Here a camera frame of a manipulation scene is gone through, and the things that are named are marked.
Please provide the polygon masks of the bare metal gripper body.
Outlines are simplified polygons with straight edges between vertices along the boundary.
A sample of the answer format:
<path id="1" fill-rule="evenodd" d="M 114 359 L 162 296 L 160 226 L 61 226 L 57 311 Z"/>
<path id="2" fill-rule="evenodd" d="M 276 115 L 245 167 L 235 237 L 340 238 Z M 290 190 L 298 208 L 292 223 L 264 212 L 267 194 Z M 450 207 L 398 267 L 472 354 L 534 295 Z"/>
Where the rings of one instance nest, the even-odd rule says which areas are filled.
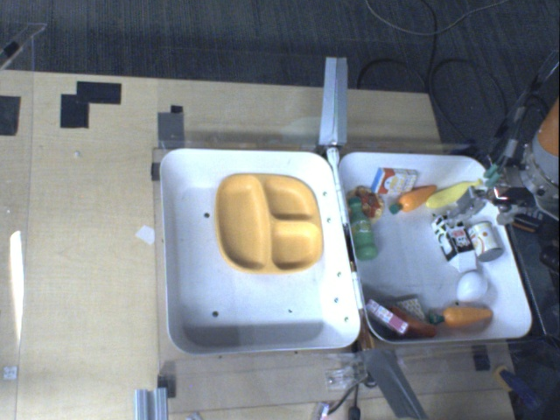
<path id="1" fill-rule="evenodd" d="M 497 207 L 498 225 L 513 225 L 520 221 L 524 227 L 534 227 L 540 221 L 559 221 L 559 191 L 556 185 L 524 182 L 521 178 L 506 181 L 502 178 L 486 180 L 486 198 Z"/>

